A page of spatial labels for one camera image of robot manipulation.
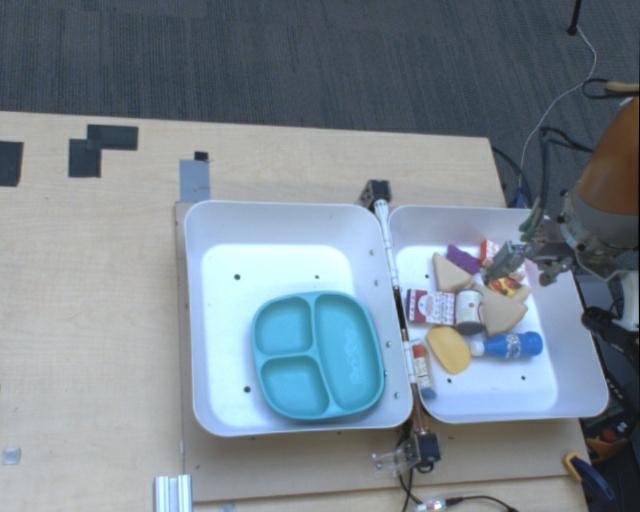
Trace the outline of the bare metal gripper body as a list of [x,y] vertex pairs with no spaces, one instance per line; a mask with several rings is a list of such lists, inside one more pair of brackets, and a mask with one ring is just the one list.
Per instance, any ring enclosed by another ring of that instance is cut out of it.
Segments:
[[529,219],[522,225],[522,242],[526,245],[526,257],[543,273],[603,266],[602,244],[574,217]]

